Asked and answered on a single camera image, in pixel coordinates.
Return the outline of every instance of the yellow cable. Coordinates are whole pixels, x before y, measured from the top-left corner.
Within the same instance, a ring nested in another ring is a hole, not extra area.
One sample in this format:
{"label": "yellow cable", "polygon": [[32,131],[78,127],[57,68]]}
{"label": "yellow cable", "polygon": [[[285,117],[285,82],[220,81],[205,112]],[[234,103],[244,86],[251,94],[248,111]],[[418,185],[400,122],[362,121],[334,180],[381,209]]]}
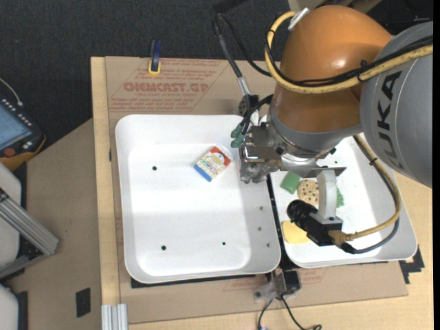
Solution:
{"label": "yellow cable", "polygon": [[[368,156],[371,158],[375,157],[375,155],[373,154],[371,149],[365,144],[365,142],[362,140],[362,138],[359,135],[355,135],[355,137],[358,140],[360,146],[367,152]],[[354,239],[358,239],[360,237],[365,237],[369,234],[373,234],[375,232],[383,230],[384,228],[387,228],[392,223],[395,223],[396,220],[400,216],[400,211],[402,209],[402,199],[400,198],[399,188],[397,187],[397,184],[394,182],[394,180],[391,178],[391,176],[388,174],[388,172],[384,169],[384,167],[379,162],[376,162],[375,165],[376,165],[377,169],[381,172],[381,174],[383,174],[383,176],[385,176],[385,178],[387,179],[387,181],[391,185],[391,189],[395,193],[395,197],[396,197],[395,212],[392,215],[392,217],[390,219],[388,219],[387,221],[375,226],[374,228],[369,228],[369,229],[363,230],[361,232],[355,232],[353,234],[346,234],[346,233],[339,231],[339,230],[330,230],[329,236],[333,239],[333,242],[336,245],[341,245],[344,242],[352,241]]]}
{"label": "yellow cable", "polygon": [[[287,19],[290,19],[293,16],[295,16],[295,14],[296,13],[293,11],[286,12],[286,13],[282,14],[281,16],[279,16],[275,20],[275,22],[272,24],[272,26],[269,30],[269,33],[267,33],[267,45],[268,45],[269,49],[272,48],[272,41],[274,39],[274,35],[275,35],[277,29],[279,28],[279,26]],[[370,79],[370,78],[372,78],[382,72],[388,71],[389,69],[392,69],[392,68],[399,66],[403,63],[406,63],[411,60],[415,60],[416,58],[420,58],[422,56],[426,56],[426,55],[429,55],[432,53],[433,53],[433,45],[427,45],[424,47],[420,47],[419,49],[402,54],[401,56],[398,56],[396,58],[388,60],[384,63],[377,65],[376,67],[374,67],[372,69],[369,69],[369,70],[363,72],[362,74],[359,75],[359,78],[357,76],[355,76],[355,77],[349,78],[348,80],[343,80],[343,81],[336,83],[334,85],[323,85],[323,86],[317,85],[316,87],[302,87],[300,85],[295,85],[295,84],[290,83],[290,82],[284,80],[283,78],[281,78],[278,75],[278,73],[276,72],[275,67],[273,66],[273,64],[270,60],[269,53],[267,52],[267,50],[265,50],[265,62],[266,62],[267,69],[268,69],[269,73],[271,74],[271,76],[276,80],[276,82],[278,82],[284,88],[286,88],[290,91],[295,91],[297,93],[303,93],[303,94],[323,94],[323,93],[329,93],[331,91],[337,91],[337,90],[353,87],[353,86],[361,83],[361,81],[368,80],[368,79]]]}

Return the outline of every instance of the black floor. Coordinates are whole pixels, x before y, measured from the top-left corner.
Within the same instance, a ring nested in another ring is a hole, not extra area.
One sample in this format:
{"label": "black floor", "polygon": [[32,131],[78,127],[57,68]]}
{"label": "black floor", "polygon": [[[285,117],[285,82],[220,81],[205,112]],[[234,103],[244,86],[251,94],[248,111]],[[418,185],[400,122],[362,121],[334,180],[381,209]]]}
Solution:
{"label": "black floor", "polygon": [[[43,128],[47,147],[91,118],[91,56],[148,56],[159,39],[165,57],[224,58],[211,25],[224,12],[262,60],[267,25],[288,9],[287,0],[0,0],[0,77]],[[370,13],[393,32],[432,14],[433,0],[386,0]]]}

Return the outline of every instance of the wooden table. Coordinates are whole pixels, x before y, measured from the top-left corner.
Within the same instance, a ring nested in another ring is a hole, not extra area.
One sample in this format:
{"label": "wooden table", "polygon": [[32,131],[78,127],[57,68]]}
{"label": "wooden table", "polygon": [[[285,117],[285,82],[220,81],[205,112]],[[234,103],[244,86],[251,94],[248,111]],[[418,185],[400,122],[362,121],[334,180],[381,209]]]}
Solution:
{"label": "wooden table", "polygon": [[[105,58],[91,58],[93,123],[95,133],[96,179],[100,240],[101,292],[103,305],[120,303],[113,183],[109,161],[109,119]],[[410,275],[409,296],[292,309],[297,321],[323,329],[433,329],[432,279],[432,190],[396,174],[408,214],[417,236],[425,268]],[[258,313],[241,313],[166,322],[130,325],[130,330],[234,329],[256,328]],[[265,313],[263,324],[269,329],[295,329],[285,310]]]}

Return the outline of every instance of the blue clamp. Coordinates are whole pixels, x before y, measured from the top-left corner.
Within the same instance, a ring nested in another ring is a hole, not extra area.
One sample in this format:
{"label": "blue clamp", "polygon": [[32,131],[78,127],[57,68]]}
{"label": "blue clamp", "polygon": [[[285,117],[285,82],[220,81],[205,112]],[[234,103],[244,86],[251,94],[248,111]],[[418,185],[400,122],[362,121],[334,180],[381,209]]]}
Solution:
{"label": "blue clamp", "polygon": [[151,60],[148,62],[148,73],[152,75],[158,75],[160,74],[160,49],[162,47],[161,41],[155,41],[153,40],[151,42],[150,47],[150,55]]}

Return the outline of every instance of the black carpet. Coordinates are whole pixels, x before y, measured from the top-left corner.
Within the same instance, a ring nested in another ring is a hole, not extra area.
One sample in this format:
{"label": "black carpet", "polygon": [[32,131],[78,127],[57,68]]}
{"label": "black carpet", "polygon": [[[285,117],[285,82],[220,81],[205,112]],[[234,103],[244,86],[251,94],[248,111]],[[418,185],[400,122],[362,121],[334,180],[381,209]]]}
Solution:
{"label": "black carpet", "polygon": [[0,0],[0,77],[47,147],[91,118],[91,56],[148,56],[157,39],[163,57],[224,58],[212,32],[215,12],[223,12],[251,57],[263,60],[264,32],[288,9],[287,0]]}

